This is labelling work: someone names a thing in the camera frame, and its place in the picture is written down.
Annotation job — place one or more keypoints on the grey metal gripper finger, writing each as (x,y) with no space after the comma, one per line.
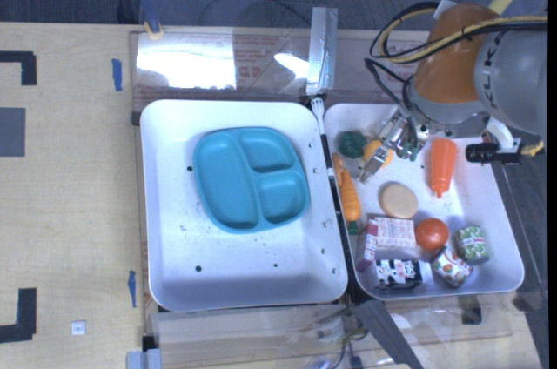
(375,163)

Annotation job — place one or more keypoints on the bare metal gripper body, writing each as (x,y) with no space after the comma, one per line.
(398,131)

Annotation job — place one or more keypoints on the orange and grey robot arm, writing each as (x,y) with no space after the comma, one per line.
(452,62)

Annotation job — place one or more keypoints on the yellow lemon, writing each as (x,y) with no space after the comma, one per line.
(370,148)

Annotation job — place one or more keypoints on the green broccoli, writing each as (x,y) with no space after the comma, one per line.
(351,144)

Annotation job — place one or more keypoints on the orange carrot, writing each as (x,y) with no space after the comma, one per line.
(350,197)

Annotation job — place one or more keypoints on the tan round biscuit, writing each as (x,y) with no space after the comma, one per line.
(398,200)

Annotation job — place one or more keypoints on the orange bottle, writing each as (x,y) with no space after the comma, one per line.
(443,163)

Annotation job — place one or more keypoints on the pink and white carton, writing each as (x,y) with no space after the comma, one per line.
(393,232)

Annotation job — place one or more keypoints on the small purple and white carton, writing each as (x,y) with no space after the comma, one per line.
(367,252)

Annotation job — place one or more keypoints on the red tomato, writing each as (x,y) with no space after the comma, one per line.
(431,234)

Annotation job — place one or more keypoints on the white plastic tray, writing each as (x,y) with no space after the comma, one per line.
(243,263)
(478,202)

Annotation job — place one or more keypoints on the black and white cow-print carton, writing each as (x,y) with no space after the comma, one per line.
(398,273)

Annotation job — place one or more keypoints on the green and white can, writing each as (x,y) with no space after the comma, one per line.
(472,244)

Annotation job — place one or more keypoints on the orange and white can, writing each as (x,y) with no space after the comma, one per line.
(451,268)

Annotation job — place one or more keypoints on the blue divided plate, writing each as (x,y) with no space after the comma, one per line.
(243,180)

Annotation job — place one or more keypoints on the black cylinder on white bracket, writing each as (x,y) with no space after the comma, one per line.
(483,152)

